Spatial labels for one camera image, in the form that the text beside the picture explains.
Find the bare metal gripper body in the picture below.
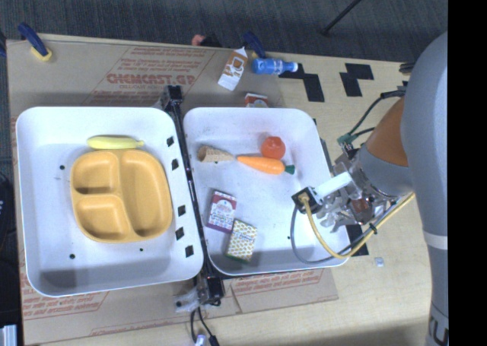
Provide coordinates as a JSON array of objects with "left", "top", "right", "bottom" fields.
[{"left": 332, "top": 148, "right": 397, "bottom": 226}]

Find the black block with thin wires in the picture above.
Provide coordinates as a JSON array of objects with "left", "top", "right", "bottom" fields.
[
  {"left": 161, "top": 84, "right": 184, "bottom": 110},
  {"left": 195, "top": 275, "right": 226, "bottom": 306}
]

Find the tan ice cream cone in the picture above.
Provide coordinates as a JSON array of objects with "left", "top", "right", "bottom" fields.
[{"left": 196, "top": 145, "right": 234, "bottom": 164}]

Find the orange divided plate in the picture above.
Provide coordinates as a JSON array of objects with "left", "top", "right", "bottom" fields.
[{"left": 69, "top": 148, "right": 174, "bottom": 244}]

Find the white plastic tray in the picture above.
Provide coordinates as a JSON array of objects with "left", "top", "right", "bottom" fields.
[
  {"left": 14, "top": 106, "right": 205, "bottom": 297},
  {"left": 182, "top": 106, "right": 353, "bottom": 277}
]

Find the brown cardboard board red print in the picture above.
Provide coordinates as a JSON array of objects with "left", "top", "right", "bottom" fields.
[{"left": 5, "top": 34, "right": 339, "bottom": 345}]

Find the yellow banana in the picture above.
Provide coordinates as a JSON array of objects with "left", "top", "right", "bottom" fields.
[{"left": 86, "top": 135, "right": 146, "bottom": 151}]

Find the orange tangerine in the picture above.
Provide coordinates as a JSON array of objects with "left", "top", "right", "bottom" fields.
[{"left": 260, "top": 135, "right": 287, "bottom": 160}]

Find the thin black and white rod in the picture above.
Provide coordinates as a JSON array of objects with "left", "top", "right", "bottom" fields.
[{"left": 170, "top": 103, "right": 215, "bottom": 281}]

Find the tall white and orange carton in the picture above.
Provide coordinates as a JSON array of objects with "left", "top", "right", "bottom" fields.
[{"left": 217, "top": 46, "right": 250, "bottom": 92}]

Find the yellow and white carton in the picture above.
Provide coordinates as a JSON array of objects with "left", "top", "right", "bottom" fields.
[{"left": 224, "top": 219, "right": 259, "bottom": 263}]

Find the blue bottle with white cap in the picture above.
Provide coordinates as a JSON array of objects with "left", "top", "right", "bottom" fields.
[{"left": 251, "top": 57, "right": 300, "bottom": 76}]

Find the red and white carton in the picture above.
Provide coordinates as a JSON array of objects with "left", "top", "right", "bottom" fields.
[{"left": 205, "top": 190, "right": 238, "bottom": 234}]

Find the small orange and white carton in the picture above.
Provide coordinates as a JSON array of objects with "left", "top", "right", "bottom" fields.
[{"left": 243, "top": 92, "right": 269, "bottom": 109}]

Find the orange carrot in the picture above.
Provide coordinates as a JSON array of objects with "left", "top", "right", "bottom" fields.
[{"left": 237, "top": 154, "right": 297, "bottom": 176}]

